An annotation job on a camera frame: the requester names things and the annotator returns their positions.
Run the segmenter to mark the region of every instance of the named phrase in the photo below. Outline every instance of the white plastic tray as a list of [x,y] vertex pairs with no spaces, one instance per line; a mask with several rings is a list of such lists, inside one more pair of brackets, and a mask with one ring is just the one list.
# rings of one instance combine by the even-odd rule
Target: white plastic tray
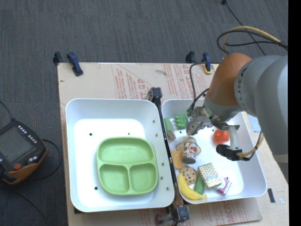
[[[174,123],[176,115],[186,114],[187,108],[191,105],[192,100],[167,100],[162,105],[163,117],[168,117]],[[197,101],[196,106],[202,106],[203,100]],[[253,149],[253,143],[248,132],[243,114],[239,113],[232,118],[229,125],[240,125],[238,129],[238,143],[243,152],[249,152]],[[231,199],[240,199],[248,197],[256,197],[263,195],[267,190],[267,184],[262,172],[260,162],[257,155],[249,161],[231,161],[216,152],[217,144],[213,141],[213,134],[216,128],[205,128],[198,131],[194,135],[197,144],[201,147],[201,153],[196,157],[197,161],[194,164],[185,164],[193,167],[196,171],[198,166],[212,163],[217,172],[232,182],[228,193],[224,196],[217,192],[214,188],[205,189],[204,194],[207,194],[207,199],[190,200],[184,195],[183,199],[191,204],[199,204],[205,202],[217,202]],[[170,150],[175,150],[175,146],[184,141],[188,136],[185,129],[177,129],[175,127],[176,139],[168,139]],[[176,175],[179,174],[179,169],[175,169]]]
[[[66,106],[71,201],[82,212],[160,208],[174,199],[168,156],[157,107],[148,100],[74,99]],[[158,183],[149,193],[114,195],[98,178],[96,151],[109,137],[149,141],[158,165]]]

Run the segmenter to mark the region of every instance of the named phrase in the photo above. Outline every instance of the divided green plate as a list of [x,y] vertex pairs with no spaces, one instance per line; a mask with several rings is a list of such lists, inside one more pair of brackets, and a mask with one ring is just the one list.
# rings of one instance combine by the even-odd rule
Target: divided green plate
[[98,146],[96,160],[100,183],[111,194],[144,194],[157,185],[155,152],[143,138],[107,138]]

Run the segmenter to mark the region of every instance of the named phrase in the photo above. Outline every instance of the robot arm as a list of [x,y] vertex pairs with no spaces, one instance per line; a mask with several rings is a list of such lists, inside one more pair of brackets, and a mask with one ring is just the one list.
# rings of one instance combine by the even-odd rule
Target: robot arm
[[230,160],[242,160],[236,130],[227,121],[246,111],[257,117],[275,161],[288,182],[288,56],[262,56],[255,59],[233,53],[219,64],[203,106],[187,117],[186,133],[215,126],[228,130],[231,146],[218,145],[216,151]]

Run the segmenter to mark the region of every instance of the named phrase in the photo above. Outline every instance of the yellow banana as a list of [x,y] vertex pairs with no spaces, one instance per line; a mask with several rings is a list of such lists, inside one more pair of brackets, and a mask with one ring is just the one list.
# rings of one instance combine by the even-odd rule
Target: yellow banana
[[200,198],[207,198],[206,194],[205,195],[199,194],[198,192],[196,192],[192,188],[190,188],[182,173],[178,174],[177,179],[178,179],[180,192],[187,198],[192,199],[192,200],[197,200]]

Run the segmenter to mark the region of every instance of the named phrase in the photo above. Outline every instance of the table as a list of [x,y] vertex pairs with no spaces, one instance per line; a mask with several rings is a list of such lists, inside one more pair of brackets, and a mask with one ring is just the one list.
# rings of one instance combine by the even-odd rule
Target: table
[[[160,209],[75,213],[70,198],[65,107],[74,98],[145,99],[152,87],[161,87],[163,100],[191,99],[193,95],[189,77],[190,64],[80,63],[79,65],[83,74],[76,76],[72,71],[72,64],[57,64],[69,225],[113,226],[126,223],[132,226],[153,226],[154,215],[160,212]],[[196,91],[201,92],[209,87],[217,66],[212,65],[213,73],[209,75],[204,73],[201,65],[193,67]],[[259,133],[252,132],[247,114],[243,114],[255,144]],[[273,192],[275,203],[271,203],[266,192],[260,197],[189,205],[190,219],[184,224],[289,225],[288,184],[265,140],[256,153],[267,187]]]

